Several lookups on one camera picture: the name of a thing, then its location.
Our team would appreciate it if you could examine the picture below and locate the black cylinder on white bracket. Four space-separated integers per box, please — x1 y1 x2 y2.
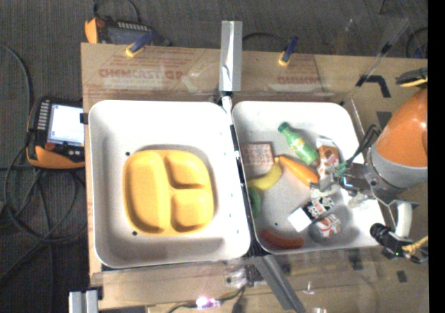
369 200 415 257

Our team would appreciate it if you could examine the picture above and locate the white carton black red print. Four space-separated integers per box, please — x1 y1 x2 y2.
287 195 336 233

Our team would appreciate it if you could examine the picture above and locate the white plastic tray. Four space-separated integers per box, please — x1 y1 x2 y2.
88 99 252 269
231 100 387 256

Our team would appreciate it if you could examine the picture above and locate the brown sausage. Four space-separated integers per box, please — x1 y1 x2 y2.
259 228 305 250

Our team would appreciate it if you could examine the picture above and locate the orange and white carton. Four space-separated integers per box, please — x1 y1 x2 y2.
315 137 341 182

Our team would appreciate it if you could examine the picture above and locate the yellow divided plate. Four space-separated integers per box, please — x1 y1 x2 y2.
122 149 216 237

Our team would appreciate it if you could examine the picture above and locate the green round toy food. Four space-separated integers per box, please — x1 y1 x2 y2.
248 187 263 219

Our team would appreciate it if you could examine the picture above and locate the yellow banana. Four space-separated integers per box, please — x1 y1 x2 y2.
247 161 283 191

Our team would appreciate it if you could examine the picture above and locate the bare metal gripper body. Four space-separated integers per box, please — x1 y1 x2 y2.
337 162 377 201

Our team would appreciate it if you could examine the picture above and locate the orange carrot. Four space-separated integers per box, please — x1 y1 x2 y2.
277 154 320 186

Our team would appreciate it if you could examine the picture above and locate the green plastic bottle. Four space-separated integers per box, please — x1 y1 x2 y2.
277 121 321 166

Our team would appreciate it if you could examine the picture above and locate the brown cardboard board red print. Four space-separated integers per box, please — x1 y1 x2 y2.
80 42 429 310

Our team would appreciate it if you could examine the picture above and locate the red and white can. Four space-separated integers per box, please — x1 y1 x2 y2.
309 212 343 242

